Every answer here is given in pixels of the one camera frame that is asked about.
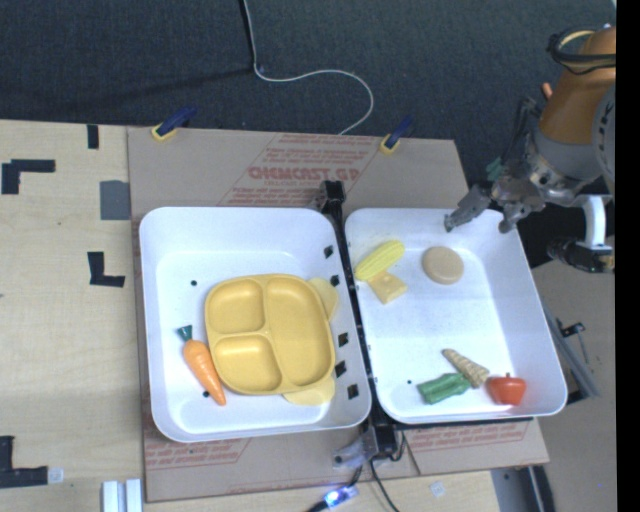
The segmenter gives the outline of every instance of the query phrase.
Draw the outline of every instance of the toy cucumber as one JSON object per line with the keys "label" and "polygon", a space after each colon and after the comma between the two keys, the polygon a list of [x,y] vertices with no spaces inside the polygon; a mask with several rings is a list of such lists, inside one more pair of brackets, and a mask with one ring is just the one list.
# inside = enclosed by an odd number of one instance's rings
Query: toy cucumber
{"label": "toy cucumber", "polygon": [[428,404],[441,402],[446,398],[461,395],[471,387],[462,373],[445,373],[437,379],[418,384],[418,391]]}

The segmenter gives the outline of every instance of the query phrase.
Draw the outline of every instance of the toy carrot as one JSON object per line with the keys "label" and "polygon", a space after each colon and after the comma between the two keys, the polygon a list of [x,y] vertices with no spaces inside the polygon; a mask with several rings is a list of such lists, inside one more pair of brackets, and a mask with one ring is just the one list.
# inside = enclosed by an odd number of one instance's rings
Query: toy carrot
{"label": "toy carrot", "polygon": [[178,334],[185,341],[182,354],[187,365],[198,379],[198,382],[207,390],[209,395],[220,405],[227,403],[224,388],[218,377],[218,372],[213,365],[209,347],[202,341],[193,339],[190,325],[178,329]]}

